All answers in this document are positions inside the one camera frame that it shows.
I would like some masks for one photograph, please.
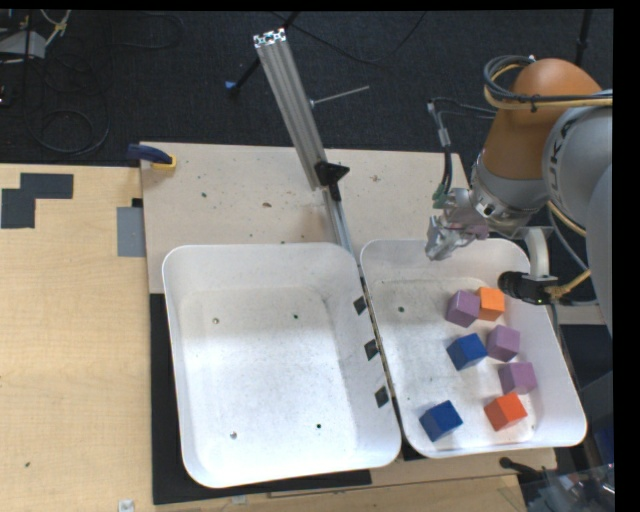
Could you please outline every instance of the orange cube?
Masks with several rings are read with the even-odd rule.
[[[498,431],[518,423],[528,416],[515,391],[499,396],[484,408],[493,430]]]
[[[476,290],[476,295],[480,297],[480,320],[494,321],[504,313],[504,293],[497,288],[481,286]]]

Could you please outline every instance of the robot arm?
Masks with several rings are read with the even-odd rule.
[[[522,69],[510,89],[497,85],[496,78],[514,68]],[[517,56],[489,62],[485,83],[485,97],[498,111],[472,168],[470,188],[446,190],[439,200],[443,213],[429,221],[427,256],[448,258],[490,232],[529,246],[536,238],[527,224],[548,205],[586,235],[590,269],[583,278],[591,277],[612,333],[612,91],[602,91],[567,61]],[[557,286],[547,273],[505,272],[499,284],[528,302],[554,302],[567,287]]]

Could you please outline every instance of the table surface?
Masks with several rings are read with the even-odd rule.
[[[36,200],[35,228],[0,230],[0,492],[7,510],[115,511],[125,499],[133,500],[136,512],[234,506],[230,498],[153,504],[148,299],[158,291],[158,262],[182,243],[176,233],[202,240],[203,230],[185,222],[180,209],[193,201],[189,194],[197,193],[209,207],[192,211],[192,221],[216,214],[218,222],[204,229],[205,243],[301,241],[302,235],[304,241],[320,241],[332,232],[317,191],[302,192],[306,178],[301,169],[303,181],[296,177],[293,148],[154,145],[178,156],[175,176],[191,171],[192,179],[182,183],[184,194],[164,203],[171,190],[167,177],[144,165],[0,165],[0,188],[19,188],[21,173],[74,175],[73,199]],[[283,194],[273,188],[276,180],[234,193],[233,183],[245,182],[233,177],[234,167],[221,164],[241,155],[243,179],[286,163],[291,172],[280,179],[299,189]],[[327,156],[352,169],[341,184],[354,249],[375,238],[425,236],[441,155],[327,150]],[[256,159],[271,163],[249,165]],[[464,186],[460,163],[454,163],[454,186]],[[216,175],[216,168],[223,170]],[[216,187],[202,189],[205,173],[217,176]],[[119,257],[117,208],[140,197],[147,258]],[[246,215],[240,219],[231,215],[241,211]],[[295,230],[283,220],[291,212],[299,212],[291,221]],[[247,222],[258,217],[262,224],[254,222],[248,231]],[[278,231],[283,224],[284,233]],[[403,511],[423,510],[428,501],[438,510],[525,510],[514,472],[499,466],[503,455],[398,459],[372,470],[373,483],[366,488],[251,495],[246,504],[264,511]],[[552,448],[520,450],[517,461],[537,469],[556,466]]]

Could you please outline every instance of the wooden table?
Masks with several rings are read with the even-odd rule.
[[[207,151],[231,151],[231,155],[238,149],[156,147],[178,153],[177,173],[184,171],[187,160],[208,161],[206,169],[190,164],[195,180],[201,172],[200,181],[205,170],[211,171]],[[292,148],[266,149],[276,161],[291,161],[292,152]],[[354,246],[377,236],[376,231],[388,235],[393,224],[376,220],[385,217],[382,213],[371,217],[360,211],[358,195],[362,204],[377,204],[378,211],[380,201],[400,197],[407,183],[426,198],[442,169],[441,156],[433,154],[386,154],[390,160],[378,152],[328,150],[327,154],[345,165],[367,163],[366,171],[355,172],[352,167],[341,182]],[[398,168],[398,162],[406,165]],[[0,229],[0,508],[113,512],[121,500],[133,500],[136,512],[233,510],[241,498],[233,503],[221,498],[153,504],[149,293],[157,286],[154,265],[159,254],[173,242],[159,237],[152,222],[146,245],[149,265],[144,257],[118,256],[117,208],[129,207],[133,198],[144,196],[148,229],[148,219],[158,220],[153,212],[161,209],[149,185],[158,176],[148,174],[144,165],[5,164],[0,165],[0,188],[19,188],[21,173],[72,174],[74,190],[72,199],[37,199],[35,228]],[[456,173],[460,179],[458,161]],[[416,183],[412,176],[418,175],[422,177]],[[385,183],[387,191],[381,189]],[[155,191],[157,199],[163,197],[160,188]],[[257,212],[278,208],[276,196],[258,196]],[[425,216],[403,224],[409,233],[400,230],[396,235],[424,236],[424,228],[415,232],[415,226],[426,225],[430,201],[425,201]],[[265,202],[272,202],[271,208],[263,206]],[[311,209],[317,206],[305,204]],[[403,208],[414,204],[405,201]],[[180,217],[179,211],[165,207]],[[313,225],[313,216],[307,218]],[[358,228],[365,224],[366,229]],[[296,236],[307,233],[308,241],[325,236],[326,226],[316,226],[316,231],[303,230]],[[246,235],[237,225],[234,230]],[[265,233],[255,230],[253,242],[267,241]],[[425,510],[427,504],[437,510],[525,510],[514,472],[497,463],[502,455],[398,459],[372,470],[371,486],[250,495],[238,506],[256,511],[409,511]],[[518,451],[517,460],[536,469],[556,466],[552,448]]]

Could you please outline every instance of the block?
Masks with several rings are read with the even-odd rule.
[[[505,325],[496,325],[487,335],[489,357],[503,363],[511,361],[520,351],[520,331]]]
[[[505,395],[512,391],[524,395],[538,386],[533,364],[528,361],[505,364],[498,369],[498,377]]]
[[[458,338],[447,347],[447,352],[458,371],[478,364],[487,356],[487,349],[476,333]]]
[[[498,288],[481,286],[476,290],[476,295],[480,297],[479,320],[489,320],[495,322],[504,313],[505,301],[504,293]]]
[[[466,290],[458,290],[447,303],[445,318],[461,327],[469,327],[480,313],[480,297]]]
[[[462,423],[462,418],[450,400],[431,407],[420,417],[420,424],[432,442],[450,434]]]
[[[518,423],[528,416],[517,393],[499,396],[484,407],[484,412],[496,432]]]

